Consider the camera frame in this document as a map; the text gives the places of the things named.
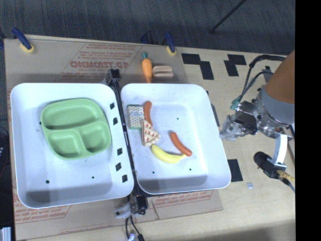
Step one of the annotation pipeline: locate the yellow banana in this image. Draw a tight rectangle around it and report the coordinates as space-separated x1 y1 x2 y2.
150 144 188 165

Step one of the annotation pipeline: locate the orange carrot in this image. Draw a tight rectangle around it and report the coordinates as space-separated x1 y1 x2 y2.
141 52 153 84

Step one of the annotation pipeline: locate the black cylinder on white bracket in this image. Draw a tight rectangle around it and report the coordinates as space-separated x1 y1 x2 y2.
253 133 288 179

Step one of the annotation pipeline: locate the tan hot dog bun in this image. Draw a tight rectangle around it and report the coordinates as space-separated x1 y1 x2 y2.
151 65 175 79

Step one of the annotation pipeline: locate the green divided plate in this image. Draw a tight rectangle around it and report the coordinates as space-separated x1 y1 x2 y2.
40 97 112 160

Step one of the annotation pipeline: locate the thin black and white rod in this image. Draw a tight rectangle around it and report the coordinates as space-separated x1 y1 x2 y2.
113 78 140 198

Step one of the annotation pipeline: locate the orange sausage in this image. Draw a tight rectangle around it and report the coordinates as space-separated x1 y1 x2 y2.
143 100 154 128
170 131 193 158

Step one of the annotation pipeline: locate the green and orange patterned packet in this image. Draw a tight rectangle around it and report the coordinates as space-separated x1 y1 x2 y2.
126 104 145 131

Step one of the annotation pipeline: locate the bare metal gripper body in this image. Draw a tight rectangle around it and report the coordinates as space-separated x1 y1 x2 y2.
234 94 289 138

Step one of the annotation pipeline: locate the brown cardboard board red print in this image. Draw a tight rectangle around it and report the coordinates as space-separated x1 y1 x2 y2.
4 34 224 241

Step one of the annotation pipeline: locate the white plastic tray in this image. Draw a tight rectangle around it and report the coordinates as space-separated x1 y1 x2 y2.
10 82 134 209
120 83 232 196

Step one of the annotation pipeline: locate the pizza slice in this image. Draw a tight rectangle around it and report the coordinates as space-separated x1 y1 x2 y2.
141 119 162 147

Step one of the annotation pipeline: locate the black block with thin wires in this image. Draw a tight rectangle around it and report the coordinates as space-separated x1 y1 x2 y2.
127 194 149 214
106 68 122 85

